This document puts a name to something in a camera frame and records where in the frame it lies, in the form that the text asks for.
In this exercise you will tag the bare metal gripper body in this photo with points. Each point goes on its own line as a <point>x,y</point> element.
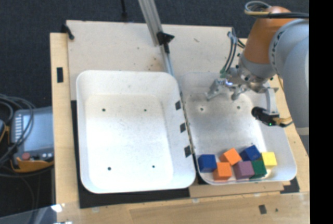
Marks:
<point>247,81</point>

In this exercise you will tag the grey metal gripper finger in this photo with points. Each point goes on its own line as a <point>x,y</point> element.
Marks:
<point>215,88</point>
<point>238,92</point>

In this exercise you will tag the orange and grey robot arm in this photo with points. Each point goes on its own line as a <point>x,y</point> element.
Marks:
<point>291,56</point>

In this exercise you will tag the white plastic tray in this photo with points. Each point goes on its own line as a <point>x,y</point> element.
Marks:
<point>229,129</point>
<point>130,134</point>

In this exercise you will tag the blue cube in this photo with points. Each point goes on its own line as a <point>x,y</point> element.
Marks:
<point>207,163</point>
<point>250,153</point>

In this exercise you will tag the orange cube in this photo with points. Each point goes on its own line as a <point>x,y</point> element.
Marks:
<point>222,171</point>
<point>232,156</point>

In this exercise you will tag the yellow cube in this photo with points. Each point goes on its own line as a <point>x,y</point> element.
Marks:
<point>269,159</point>

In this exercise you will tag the purple cube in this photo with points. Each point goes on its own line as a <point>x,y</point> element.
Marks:
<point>243,169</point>

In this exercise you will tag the green cube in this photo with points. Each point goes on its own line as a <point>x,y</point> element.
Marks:
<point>259,168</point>

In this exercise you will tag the pale flat board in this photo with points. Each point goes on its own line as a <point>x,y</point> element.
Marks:
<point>117,45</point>

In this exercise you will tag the black cylinder on white bracket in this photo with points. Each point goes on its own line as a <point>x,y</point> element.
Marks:
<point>261,113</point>

